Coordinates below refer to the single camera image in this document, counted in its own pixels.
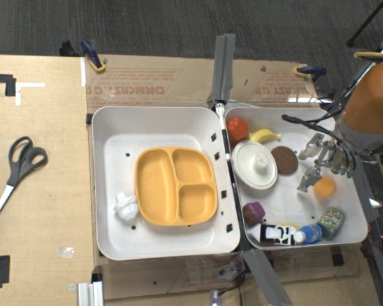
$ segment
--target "white tissue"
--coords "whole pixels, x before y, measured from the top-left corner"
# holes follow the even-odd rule
[[[128,196],[122,192],[116,195],[116,205],[114,211],[117,212],[118,216],[123,220],[132,220],[136,218],[139,212],[139,206],[137,204],[136,196]]]

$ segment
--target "orange divided plate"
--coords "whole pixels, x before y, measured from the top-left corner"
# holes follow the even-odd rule
[[[202,223],[217,210],[213,167],[199,150],[158,147],[143,151],[135,168],[140,213],[160,226]]]

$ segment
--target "black scissors handle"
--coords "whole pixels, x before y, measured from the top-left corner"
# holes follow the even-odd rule
[[[20,151],[17,161],[13,161],[15,149],[23,141],[27,141],[27,144]],[[33,163],[33,159],[36,156],[41,156],[42,158],[38,162]],[[31,173],[33,170],[46,165],[48,160],[48,155],[45,150],[41,147],[33,147],[33,141],[30,137],[20,137],[10,147],[10,151],[8,153],[10,177],[7,181],[7,184],[16,187],[26,175]]]

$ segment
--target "scissors blade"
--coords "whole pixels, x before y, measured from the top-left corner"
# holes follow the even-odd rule
[[[13,190],[14,190],[13,186],[11,186],[11,185],[6,186],[6,189],[4,190],[3,195],[1,195],[1,197],[0,197],[0,211],[3,209],[4,204],[6,204],[8,198],[10,197]]]

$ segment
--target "banana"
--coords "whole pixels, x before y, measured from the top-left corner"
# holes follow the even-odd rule
[[[268,128],[260,129],[250,136],[251,141],[259,142],[259,143],[262,143],[266,140],[270,140],[273,138],[276,138],[279,140],[281,138],[281,134],[276,134]]]

